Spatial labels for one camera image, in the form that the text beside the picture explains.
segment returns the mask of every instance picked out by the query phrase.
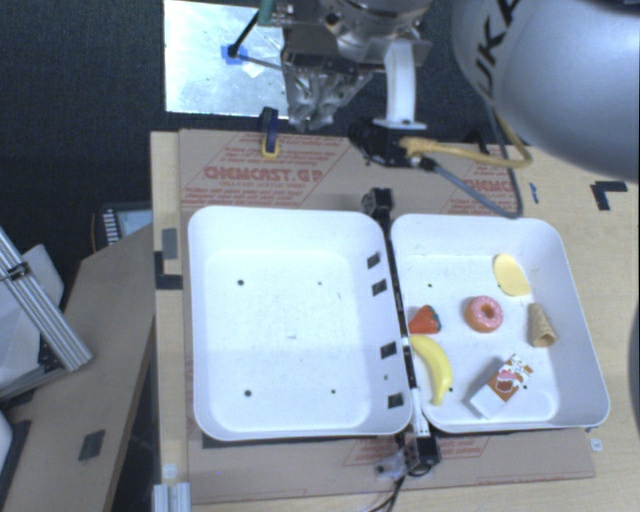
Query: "pink donut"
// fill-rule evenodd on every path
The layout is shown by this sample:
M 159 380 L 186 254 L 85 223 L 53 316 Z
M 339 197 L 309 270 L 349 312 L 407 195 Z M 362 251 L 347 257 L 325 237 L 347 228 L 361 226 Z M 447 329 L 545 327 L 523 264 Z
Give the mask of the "pink donut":
M 480 295 L 469 301 L 464 311 L 464 319 L 478 332 L 492 332 L 502 325 L 504 313 L 495 299 Z

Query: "waffle cone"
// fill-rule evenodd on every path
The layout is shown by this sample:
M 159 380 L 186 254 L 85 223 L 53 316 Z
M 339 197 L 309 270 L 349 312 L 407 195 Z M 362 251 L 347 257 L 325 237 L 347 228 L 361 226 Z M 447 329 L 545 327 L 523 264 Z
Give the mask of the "waffle cone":
M 549 347 L 558 338 L 540 304 L 529 304 L 529 336 L 534 347 Z

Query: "hole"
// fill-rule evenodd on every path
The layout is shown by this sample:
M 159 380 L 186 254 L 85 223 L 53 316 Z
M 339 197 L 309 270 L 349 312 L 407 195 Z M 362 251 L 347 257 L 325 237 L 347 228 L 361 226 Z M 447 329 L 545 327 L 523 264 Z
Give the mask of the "hole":
M 480 310 L 482 311 L 482 314 L 487 318 L 493 318 L 493 315 L 495 313 L 493 311 L 493 308 L 488 304 L 485 304 L 484 306 L 482 306 Z

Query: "cardboard sheet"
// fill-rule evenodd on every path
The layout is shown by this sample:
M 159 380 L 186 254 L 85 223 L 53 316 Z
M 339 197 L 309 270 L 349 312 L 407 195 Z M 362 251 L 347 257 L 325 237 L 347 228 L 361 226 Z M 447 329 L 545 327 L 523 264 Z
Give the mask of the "cardboard sheet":
M 407 212 L 489 213 L 438 176 L 368 166 L 344 139 L 283 135 L 282 159 L 275 161 L 260 158 L 258 134 L 182 131 L 174 140 L 179 145 L 182 225 L 162 228 L 175 228 L 178 233 L 186 233 L 190 215 L 209 204 L 357 210 L 372 187 L 393 188 L 396 216 Z M 441 160 L 489 198 L 515 208 L 504 169 Z M 177 168 L 177 163 L 166 162 L 165 170 Z M 228 444 L 203 435 L 193 418 L 188 248 L 185 237 L 181 239 L 184 286 L 176 293 L 184 300 L 187 479 L 193 503 L 389 490 L 391 482 L 378 479 L 375 467 L 396 451 L 392 437 Z M 579 429 L 454 436 L 442 438 L 440 446 L 441 464 L 427 477 L 407 482 L 407 488 L 595 475 L 584 431 Z

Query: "gray cable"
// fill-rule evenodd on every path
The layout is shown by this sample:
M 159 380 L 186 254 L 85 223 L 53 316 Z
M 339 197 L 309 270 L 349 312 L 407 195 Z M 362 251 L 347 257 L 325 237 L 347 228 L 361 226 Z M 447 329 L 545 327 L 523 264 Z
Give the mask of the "gray cable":
M 436 165 L 434 165 L 434 166 L 423 167 L 423 168 L 426 169 L 426 170 L 433 170 L 433 171 L 437 172 L 440 176 L 442 176 L 443 178 L 449 180 L 456 187 L 461 189 L 463 192 L 467 193 L 469 196 L 471 196 L 473 199 L 478 201 L 480 204 L 482 204 L 483 206 L 486 206 L 492 212 L 495 212 L 498 215 L 501 215 L 502 217 L 506 217 L 507 219 L 517 219 L 517 218 L 522 216 L 522 201 L 519 200 L 520 194 L 518 193 L 518 189 L 517 189 L 517 186 L 515 185 L 515 183 L 514 183 L 514 190 L 516 191 L 516 201 L 518 202 L 518 208 L 516 209 L 515 212 L 509 212 L 509 211 L 505 210 L 504 208 L 498 206 L 496 203 L 494 203 L 490 199 L 488 199 L 485 196 L 483 196 L 475 188 L 473 188 L 472 186 L 466 184 L 464 181 L 462 181 L 460 178 L 458 178 L 455 174 L 447 171 L 440 164 L 436 163 Z
M 507 147 L 506 147 L 505 142 L 504 142 L 504 137 L 502 136 L 502 133 L 500 132 L 500 130 L 498 128 L 498 123 L 496 123 L 496 118 L 495 118 L 495 115 L 493 113 L 493 110 L 491 109 L 491 107 L 488 104 L 485 104 L 485 107 L 487 109 L 487 115 L 489 117 L 489 123 L 491 124 L 491 130 L 493 131 L 493 134 L 494 134 L 494 136 L 496 138 L 496 141 L 500 145 L 500 152 L 502 153 L 502 157 L 507 159 L 507 158 L 509 158 L 509 155 L 507 154 Z M 462 190 L 463 192 L 465 192 L 466 194 L 471 196 L 473 199 L 478 201 L 480 204 L 482 204 L 483 206 L 487 207 L 492 212 L 497 213 L 498 215 L 500 215 L 502 217 L 506 217 L 507 219 L 517 219 L 519 217 L 522 217 L 522 211 L 523 211 L 522 196 L 520 195 L 520 189 L 518 188 L 518 182 L 516 181 L 515 173 L 513 172 L 513 169 L 511 167 L 507 168 L 507 173 L 509 175 L 509 179 L 511 180 L 511 186 L 513 187 L 513 193 L 516 196 L 516 205 L 517 206 L 516 206 L 516 210 L 514 212 L 509 212 L 509 211 L 505 210 L 504 208 L 502 208 L 501 206 L 498 206 L 496 203 L 494 203 L 493 201 L 491 201 L 487 197 L 483 196 L 475 188 L 473 188 L 472 186 L 468 185 L 467 183 L 462 181 L 460 178 L 458 178 L 455 174 L 451 173 L 450 171 L 448 171 L 447 169 L 442 167 L 439 163 L 435 162 L 434 160 L 432 160 L 430 158 L 423 158 L 420 161 L 420 167 L 422 167 L 426 171 L 434 171 L 434 172 L 438 173 L 440 176 L 442 176 L 446 180 L 449 180 L 456 187 L 458 187 L 460 190 Z

